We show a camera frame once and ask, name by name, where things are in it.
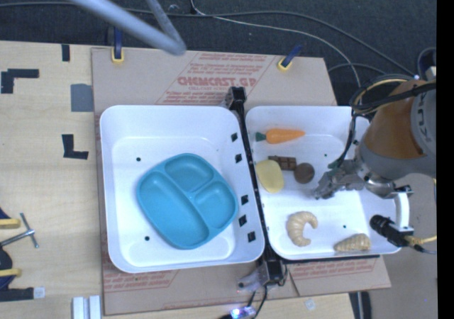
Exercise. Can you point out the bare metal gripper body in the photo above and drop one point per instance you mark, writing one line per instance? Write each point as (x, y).
(349, 177)

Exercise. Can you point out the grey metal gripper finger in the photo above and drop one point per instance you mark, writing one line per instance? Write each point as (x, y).
(321, 193)
(324, 178)

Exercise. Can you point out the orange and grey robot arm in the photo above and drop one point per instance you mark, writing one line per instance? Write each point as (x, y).
(393, 133)

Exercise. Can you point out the white plastic tray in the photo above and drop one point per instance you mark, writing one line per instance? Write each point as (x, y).
(170, 126)
(326, 204)

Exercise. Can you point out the brown ball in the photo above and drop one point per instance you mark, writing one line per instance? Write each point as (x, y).
(304, 173)

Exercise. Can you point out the brown chocolate bar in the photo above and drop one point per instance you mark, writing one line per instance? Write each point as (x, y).
(287, 163)

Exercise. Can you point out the beige croissant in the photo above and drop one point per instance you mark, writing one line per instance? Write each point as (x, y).
(297, 227)

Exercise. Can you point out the yellow potato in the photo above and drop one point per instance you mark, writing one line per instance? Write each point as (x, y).
(269, 176)

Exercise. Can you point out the orange carrot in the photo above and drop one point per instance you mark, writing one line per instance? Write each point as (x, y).
(283, 135)

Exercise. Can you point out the beige ridged bread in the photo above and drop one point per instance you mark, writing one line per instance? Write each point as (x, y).
(354, 244)

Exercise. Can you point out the thin black rod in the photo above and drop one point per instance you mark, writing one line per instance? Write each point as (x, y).
(252, 168)

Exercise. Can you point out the blue divided plate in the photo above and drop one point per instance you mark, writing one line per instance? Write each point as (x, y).
(184, 200)

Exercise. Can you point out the brown cardboard board red print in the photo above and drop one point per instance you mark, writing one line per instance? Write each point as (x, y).
(170, 80)

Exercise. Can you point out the black cylinder on white bracket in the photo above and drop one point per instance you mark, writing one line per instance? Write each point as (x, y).
(388, 229)

